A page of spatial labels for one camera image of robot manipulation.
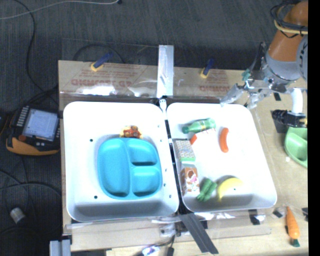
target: blue clamp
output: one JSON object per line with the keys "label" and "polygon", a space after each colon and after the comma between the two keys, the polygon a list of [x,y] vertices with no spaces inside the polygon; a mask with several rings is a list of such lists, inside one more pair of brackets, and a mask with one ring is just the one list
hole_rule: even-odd
{"label": "blue clamp", "polygon": [[100,70],[103,66],[104,63],[107,62],[109,59],[111,59],[114,56],[112,52],[107,53],[106,55],[102,56],[100,59],[98,59],[96,62],[91,64],[91,69],[94,72],[97,72]]}
{"label": "blue clamp", "polygon": [[209,75],[209,71],[210,69],[212,69],[213,65],[214,65],[214,58],[210,58],[206,63],[206,66],[202,69],[200,76],[202,78],[207,78]]}

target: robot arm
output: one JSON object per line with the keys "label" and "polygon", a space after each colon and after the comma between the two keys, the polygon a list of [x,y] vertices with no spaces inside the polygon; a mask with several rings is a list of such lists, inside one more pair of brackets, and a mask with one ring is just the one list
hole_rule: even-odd
{"label": "robot arm", "polygon": [[[283,19],[283,9],[291,9]],[[306,124],[300,119],[302,113],[304,88],[288,88],[300,77],[308,82],[308,1],[284,0],[271,9],[277,32],[267,48],[261,42],[252,65],[242,73],[243,86],[235,84],[220,104],[233,103],[243,92],[249,93],[246,105],[253,109],[257,103],[272,93],[291,94],[292,110],[275,110],[272,117],[278,122],[292,127]],[[260,69],[254,70],[260,61]]]}

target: toy juice box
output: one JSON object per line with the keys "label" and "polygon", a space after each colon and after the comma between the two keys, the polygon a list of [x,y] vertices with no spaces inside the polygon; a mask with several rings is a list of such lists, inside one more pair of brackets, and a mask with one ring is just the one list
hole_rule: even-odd
{"label": "toy juice box", "polygon": [[180,181],[183,196],[187,193],[192,193],[195,195],[200,193],[198,171],[194,164],[181,165]]}
{"label": "toy juice box", "polygon": [[180,162],[194,162],[196,160],[195,153],[188,139],[175,139],[173,145]]}

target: small toy figure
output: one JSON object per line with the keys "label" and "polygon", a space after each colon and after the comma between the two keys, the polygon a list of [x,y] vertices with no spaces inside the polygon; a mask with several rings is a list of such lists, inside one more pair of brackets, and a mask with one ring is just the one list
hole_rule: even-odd
{"label": "small toy figure", "polygon": [[120,132],[120,137],[121,138],[137,138],[137,139],[143,138],[139,128],[136,125],[126,126]]}

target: electronic device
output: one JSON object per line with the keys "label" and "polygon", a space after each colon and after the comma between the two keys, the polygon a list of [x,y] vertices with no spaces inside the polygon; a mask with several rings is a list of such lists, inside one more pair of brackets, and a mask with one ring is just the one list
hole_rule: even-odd
{"label": "electronic device", "polygon": [[6,148],[19,155],[44,156],[60,150],[58,112],[24,105],[12,116]]}

